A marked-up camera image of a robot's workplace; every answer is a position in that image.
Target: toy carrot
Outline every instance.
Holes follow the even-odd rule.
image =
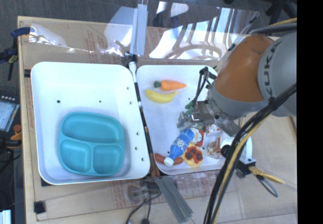
[[[178,82],[178,81],[170,81],[170,80],[163,80],[163,81],[155,81],[153,86],[155,88],[160,87],[162,90],[175,90],[185,88],[186,84]]]

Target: hot dog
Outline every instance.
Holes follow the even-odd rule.
[[[157,162],[164,164],[164,159],[165,158],[166,158],[165,156],[160,155],[159,153],[155,153],[155,159],[156,159]],[[174,165],[178,165],[178,164],[182,163],[183,161],[184,160],[183,160],[182,157],[177,157],[174,160]]]

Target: toy banana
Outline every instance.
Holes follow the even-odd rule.
[[[174,91],[173,93],[169,93],[169,94],[160,94],[154,90],[146,89],[147,97],[150,98],[152,101],[155,101],[158,103],[171,102],[177,93],[178,93],[177,91]]]

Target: toy bottle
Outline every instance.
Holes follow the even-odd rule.
[[[172,166],[174,164],[175,158],[181,156],[184,153],[188,144],[193,138],[194,133],[190,129],[184,129],[171,144],[170,154],[164,159],[165,165]]]

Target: blue plate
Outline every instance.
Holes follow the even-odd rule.
[[[66,115],[60,126],[59,158],[67,170],[88,176],[111,176],[122,167],[125,135],[114,118],[88,112]]]

